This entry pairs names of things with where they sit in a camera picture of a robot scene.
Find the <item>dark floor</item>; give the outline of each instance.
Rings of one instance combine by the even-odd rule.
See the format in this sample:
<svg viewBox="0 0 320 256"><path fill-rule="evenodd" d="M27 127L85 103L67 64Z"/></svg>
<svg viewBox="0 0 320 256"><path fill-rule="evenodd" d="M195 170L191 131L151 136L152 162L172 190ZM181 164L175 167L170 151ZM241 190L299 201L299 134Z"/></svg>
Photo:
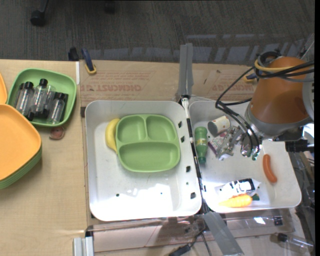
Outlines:
<svg viewBox="0 0 320 256"><path fill-rule="evenodd" d="M50 0L46 24L34 26L40 0L0 0L0 59L67 61L87 48L92 59L179 62L193 44L194 63L252 65L278 48L299 54L315 32L315 0L105 1Z"/></svg>

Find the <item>orange carrot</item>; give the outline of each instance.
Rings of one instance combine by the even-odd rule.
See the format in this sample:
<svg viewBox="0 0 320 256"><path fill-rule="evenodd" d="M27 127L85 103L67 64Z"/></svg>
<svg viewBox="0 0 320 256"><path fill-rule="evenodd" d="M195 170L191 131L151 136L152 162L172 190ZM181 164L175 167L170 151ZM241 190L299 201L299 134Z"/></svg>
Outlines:
<svg viewBox="0 0 320 256"><path fill-rule="evenodd" d="M226 206L226 207L245 207L249 206L252 202L252 197L248 194L241 194L237 195L235 197L229 198L228 200L222 201L219 203L220 206Z"/></svg>
<svg viewBox="0 0 320 256"><path fill-rule="evenodd" d="M263 170L265 173L265 176L271 183L276 183L277 182L277 177L273 173L271 169L271 158L270 155L265 154L262 159L262 165L263 165Z"/></svg>

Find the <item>white plastic tray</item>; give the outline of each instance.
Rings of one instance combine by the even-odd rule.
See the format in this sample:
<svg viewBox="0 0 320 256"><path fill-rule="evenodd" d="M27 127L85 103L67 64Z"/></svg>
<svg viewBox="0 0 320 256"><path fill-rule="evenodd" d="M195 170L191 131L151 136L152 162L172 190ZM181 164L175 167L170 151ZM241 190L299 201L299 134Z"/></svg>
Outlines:
<svg viewBox="0 0 320 256"><path fill-rule="evenodd" d="M116 153L106 146L109 121L134 114L164 115L174 123L181 157L173 169L149 173L126 170ZM97 219L191 216L199 211L202 198L182 106L173 101L97 100L86 107L85 125L89 204Z"/></svg>
<svg viewBox="0 0 320 256"><path fill-rule="evenodd" d="M244 116L247 106L248 104L244 103L231 106L231 109ZM209 121L225 115L215 108L215 101L195 101L189 106L189 114L193 131L199 126L207 128ZM231 118L230 120L232 125L238 126L236 121ZM274 185L268 181L263 170L264 154L269 154L271 157L271 168L277 176L277 183ZM297 206L302 198L284 142L263 141L262 150L255 161L242 156L240 146L234 148L233 156L222 161L216 159L213 151L208 148L206 163L200 165L200 171L204 187L203 198L209 208L218 213L291 208ZM257 189L260 200L252 201L250 206L242 208L219 206L219 197L215 187L246 178L261 182Z"/></svg>

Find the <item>stack of plates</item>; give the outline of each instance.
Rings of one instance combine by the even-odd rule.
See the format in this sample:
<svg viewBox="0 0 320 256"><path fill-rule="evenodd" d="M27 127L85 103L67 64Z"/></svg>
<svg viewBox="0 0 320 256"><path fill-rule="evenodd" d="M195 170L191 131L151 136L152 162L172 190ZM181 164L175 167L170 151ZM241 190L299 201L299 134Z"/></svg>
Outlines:
<svg viewBox="0 0 320 256"><path fill-rule="evenodd" d="M19 180L42 156L38 131L14 107L5 104L6 100L0 75L0 189Z"/></svg>

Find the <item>sausage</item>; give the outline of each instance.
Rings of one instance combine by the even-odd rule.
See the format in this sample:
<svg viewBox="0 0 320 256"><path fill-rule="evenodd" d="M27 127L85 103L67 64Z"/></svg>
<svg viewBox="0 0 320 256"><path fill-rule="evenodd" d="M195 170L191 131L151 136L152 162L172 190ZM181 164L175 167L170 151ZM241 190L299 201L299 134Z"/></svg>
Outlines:
<svg viewBox="0 0 320 256"><path fill-rule="evenodd" d="M263 170L264 170L264 174L267 177L267 179L271 182L271 183L276 183L277 182L277 177L275 176L274 172L271 169L271 157L268 154L265 154L263 156Z"/></svg>

